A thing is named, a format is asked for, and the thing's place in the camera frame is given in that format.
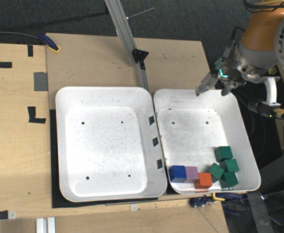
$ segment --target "orange block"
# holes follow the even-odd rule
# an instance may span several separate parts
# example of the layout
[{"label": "orange block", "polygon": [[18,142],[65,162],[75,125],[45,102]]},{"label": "orange block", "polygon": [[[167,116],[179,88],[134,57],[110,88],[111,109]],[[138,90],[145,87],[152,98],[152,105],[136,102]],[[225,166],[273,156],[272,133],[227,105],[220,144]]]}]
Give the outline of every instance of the orange block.
[{"label": "orange block", "polygon": [[198,173],[199,179],[195,182],[195,188],[201,190],[209,189],[213,182],[210,173]]}]

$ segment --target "wooden table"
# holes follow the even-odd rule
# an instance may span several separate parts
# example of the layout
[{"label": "wooden table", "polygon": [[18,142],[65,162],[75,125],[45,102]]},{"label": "wooden table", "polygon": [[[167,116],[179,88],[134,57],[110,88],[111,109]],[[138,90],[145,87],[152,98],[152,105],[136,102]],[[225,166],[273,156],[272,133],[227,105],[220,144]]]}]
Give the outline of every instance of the wooden table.
[{"label": "wooden table", "polygon": [[[117,37],[49,36],[62,48],[58,55],[46,50],[45,46],[33,46],[33,57],[28,57],[27,45],[0,44],[0,62],[13,63],[11,69],[0,68],[0,211],[16,212],[17,218],[23,220],[15,219],[13,224],[16,225],[26,224],[27,220],[33,220],[31,218],[50,216],[57,217],[57,224],[63,222],[65,225],[68,218],[82,221],[89,214],[93,215],[91,218],[100,218],[101,213],[104,215],[102,223],[105,217],[121,218],[139,213],[145,220],[153,217],[164,220],[168,211],[175,216],[189,211],[201,215],[200,211],[188,206],[186,198],[193,196],[181,195],[162,195],[158,201],[139,203],[137,212],[130,212],[129,204],[52,209],[49,109],[54,108],[56,91],[68,85],[137,86],[138,83],[135,67],[129,65]],[[161,88],[193,89],[208,72],[201,42],[135,40],[140,49],[150,52],[145,64],[152,94]],[[88,75],[81,71],[85,63]],[[33,74],[47,71],[49,92],[34,91]],[[35,106],[36,117],[46,118],[46,123],[29,123],[28,106]],[[209,210],[212,218],[221,222],[221,232],[228,232],[220,203],[207,208],[204,210]],[[191,222],[188,227],[198,223],[192,215],[188,214]],[[142,219],[137,216],[135,220],[140,224]],[[200,224],[212,225],[210,231],[205,232],[216,232],[205,215],[199,217]]]}]

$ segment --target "white tray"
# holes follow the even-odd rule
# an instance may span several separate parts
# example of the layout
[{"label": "white tray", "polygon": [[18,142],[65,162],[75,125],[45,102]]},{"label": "white tray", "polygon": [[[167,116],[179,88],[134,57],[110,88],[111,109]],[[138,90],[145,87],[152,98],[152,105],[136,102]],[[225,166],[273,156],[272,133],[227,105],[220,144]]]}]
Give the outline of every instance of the white tray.
[{"label": "white tray", "polygon": [[[210,90],[196,96],[195,90],[162,89],[154,94],[159,133],[167,168],[197,166],[206,172],[216,163],[214,150],[231,146],[240,171],[239,184],[230,191],[252,191],[260,186],[260,174],[243,124],[236,98]],[[184,195],[201,193],[192,183],[171,183]],[[222,192],[219,182],[208,192]]]},{"label": "white tray", "polygon": [[60,190],[70,201],[152,198],[167,188],[152,97],[139,87],[56,95]]}]

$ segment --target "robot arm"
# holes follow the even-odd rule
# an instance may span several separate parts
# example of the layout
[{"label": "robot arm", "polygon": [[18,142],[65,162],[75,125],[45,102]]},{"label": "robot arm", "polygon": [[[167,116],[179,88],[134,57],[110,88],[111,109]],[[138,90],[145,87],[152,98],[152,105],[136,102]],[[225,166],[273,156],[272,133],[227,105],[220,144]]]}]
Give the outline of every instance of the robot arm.
[{"label": "robot arm", "polygon": [[[251,102],[249,108],[263,116],[275,117],[274,110],[280,108],[276,102],[276,82],[280,77],[271,77],[268,71],[278,63],[284,67],[284,0],[262,0],[255,4],[243,0],[243,4],[252,12],[246,29],[235,27],[230,46],[215,62],[216,73],[207,74],[196,88],[196,95],[211,89],[218,81],[224,86],[223,96],[246,82],[264,83],[266,101]],[[244,31],[238,42],[237,30]]]}]

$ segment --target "toy block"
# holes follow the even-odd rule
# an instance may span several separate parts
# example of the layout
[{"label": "toy block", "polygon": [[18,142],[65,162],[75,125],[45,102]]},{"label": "toy block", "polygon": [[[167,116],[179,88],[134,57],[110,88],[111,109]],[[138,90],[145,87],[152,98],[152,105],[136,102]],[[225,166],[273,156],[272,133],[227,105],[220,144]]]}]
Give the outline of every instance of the toy block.
[{"label": "toy block", "polygon": [[238,172],[239,167],[235,159],[227,159],[219,164],[226,172]]},{"label": "toy block", "polygon": [[231,152],[231,148],[229,146],[219,147],[214,151],[214,153],[217,162],[233,158],[233,153]]},{"label": "toy block", "polygon": [[199,179],[195,182],[196,189],[207,190],[213,185],[210,173],[198,173],[198,175]]},{"label": "toy block", "polygon": [[173,183],[183,183],[186,180],[185,166],[172,166],[169,169],[170,181]]},{"label": "toy block", "polygon": [[199,179],[198,168],[196,166],[185,166],[186,180],[183,183],[194,183]]},{"label": "toy block", "polygon": [[224,172],[219,182],[221,188],[231,188],[239,184],[235,172]]},{"label": "toy block", "polygon": [[220,167],[218,164],[213,163],[210,166],[208,172],[212,175],[212,182],[215,183],[221,178],[225,170],[224,168]]}]

